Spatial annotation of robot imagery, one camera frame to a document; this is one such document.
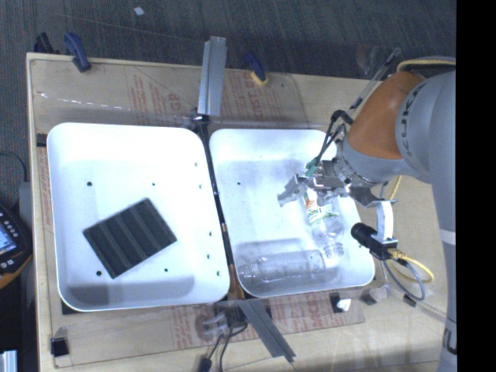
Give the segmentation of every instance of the clear plastic object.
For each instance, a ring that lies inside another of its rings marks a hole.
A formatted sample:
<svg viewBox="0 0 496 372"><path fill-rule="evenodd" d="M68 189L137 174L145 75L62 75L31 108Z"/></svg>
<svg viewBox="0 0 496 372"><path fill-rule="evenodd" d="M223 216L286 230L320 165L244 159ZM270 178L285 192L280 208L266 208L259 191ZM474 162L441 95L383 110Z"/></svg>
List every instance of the clear plastic object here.
<svg viewBox="0 0 496 372"><path fill-rule="evenodd" d="M273 253L238 268L240 280L251 284L275 282L288 278L312 278L326 271L326 262L319 250Z"/></svg>
<svg viewBox="0 0 496 372"><path fill-rule="evenodd" d="M315 245L325 254L325 265L328 268L337 267L339 259L344 255L344 225L338 198L332 197L329 203L319 206L317 194L309 189L305 195L305 207Z"/></svg>

